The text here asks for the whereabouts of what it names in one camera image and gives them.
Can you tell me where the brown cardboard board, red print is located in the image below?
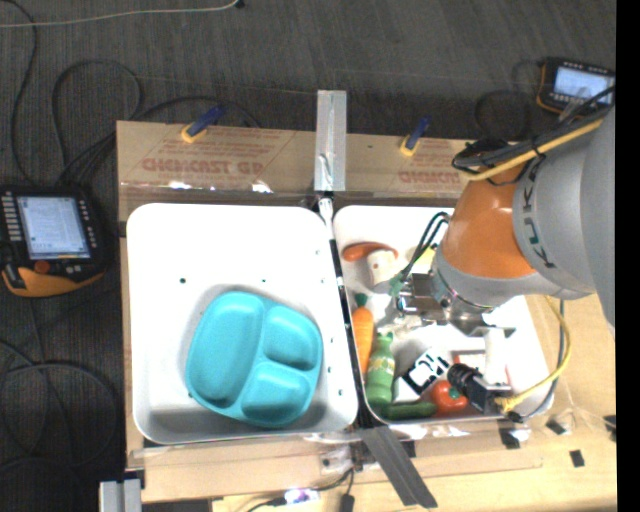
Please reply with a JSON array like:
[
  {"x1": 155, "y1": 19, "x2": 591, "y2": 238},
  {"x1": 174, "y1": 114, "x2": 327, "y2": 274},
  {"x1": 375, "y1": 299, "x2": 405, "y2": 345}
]
[{"x1": 115, "y1": 119, "x2": 617, "y2": 504}]

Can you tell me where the blue divided plate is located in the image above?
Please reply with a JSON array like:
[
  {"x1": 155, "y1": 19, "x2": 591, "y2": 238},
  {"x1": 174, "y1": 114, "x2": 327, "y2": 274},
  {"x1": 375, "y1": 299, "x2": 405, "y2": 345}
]
[{"x1": 184, "y1": 290, "x2": 325, "y2": 429}]

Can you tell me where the green bottle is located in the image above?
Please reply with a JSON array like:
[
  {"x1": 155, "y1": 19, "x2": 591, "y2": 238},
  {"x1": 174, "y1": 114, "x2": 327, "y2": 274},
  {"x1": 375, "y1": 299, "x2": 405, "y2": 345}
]
[{"x1": 364, "y1": 331, "x2": 398, "y2": 406}]

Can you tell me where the orange sausage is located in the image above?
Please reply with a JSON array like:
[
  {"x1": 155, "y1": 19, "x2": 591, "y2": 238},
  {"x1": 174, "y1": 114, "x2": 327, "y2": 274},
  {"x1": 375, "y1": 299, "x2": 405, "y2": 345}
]
[{"x1": 341, "y1": 241, "x2": 400, "y2": 263}]

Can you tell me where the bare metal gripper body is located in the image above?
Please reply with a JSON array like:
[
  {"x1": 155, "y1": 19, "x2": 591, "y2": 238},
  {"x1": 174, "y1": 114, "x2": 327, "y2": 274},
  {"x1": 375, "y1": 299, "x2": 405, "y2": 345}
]
[{"x1": 396, "y1": 272, "x2": 517, "y2": 338}]

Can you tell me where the green cucumber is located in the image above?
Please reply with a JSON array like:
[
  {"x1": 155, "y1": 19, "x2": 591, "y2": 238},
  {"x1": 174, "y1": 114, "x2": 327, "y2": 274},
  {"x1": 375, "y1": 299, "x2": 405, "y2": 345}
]
[{"x1": 381, "y1": 401, "x2": 438, "y2": 421}]

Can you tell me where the orange carrot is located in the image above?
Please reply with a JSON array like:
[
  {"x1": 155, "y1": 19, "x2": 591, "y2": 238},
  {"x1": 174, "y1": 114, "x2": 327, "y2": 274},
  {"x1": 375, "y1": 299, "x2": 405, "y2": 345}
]
[{"x1": 350, "y1": 293, "x2": 376, "y2": 374}]

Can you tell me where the black cylinder on white bracket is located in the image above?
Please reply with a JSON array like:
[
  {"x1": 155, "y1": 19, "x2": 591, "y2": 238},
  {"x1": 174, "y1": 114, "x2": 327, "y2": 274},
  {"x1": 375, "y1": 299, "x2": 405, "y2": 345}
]
[{"x1": 446, "y1": 327, "x2": 516, "y2": 416}]

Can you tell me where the black and white carton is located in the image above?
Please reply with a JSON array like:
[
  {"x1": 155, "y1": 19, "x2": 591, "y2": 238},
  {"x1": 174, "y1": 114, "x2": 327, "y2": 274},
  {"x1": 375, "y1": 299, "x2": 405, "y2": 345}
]
[{"x1": 401, "y1": 349, "x2": 452, "y2": 394}]

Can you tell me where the white plastic tray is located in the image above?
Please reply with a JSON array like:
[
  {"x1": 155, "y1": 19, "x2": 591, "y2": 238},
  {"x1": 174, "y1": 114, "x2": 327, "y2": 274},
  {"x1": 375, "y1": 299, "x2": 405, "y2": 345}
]
[
  {"x1": 331, "y1": 204, "x2": 557, "y2": 427},
  {"x1": 125, "y1": 202, "x2": 360, "y2": 446}
]

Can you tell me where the red tomato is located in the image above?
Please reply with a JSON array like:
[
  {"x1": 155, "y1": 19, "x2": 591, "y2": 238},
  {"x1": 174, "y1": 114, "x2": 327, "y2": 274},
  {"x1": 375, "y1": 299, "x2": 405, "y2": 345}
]
[{"x1": 430, "y1": 380, "x2": 470, "y2": 416}]

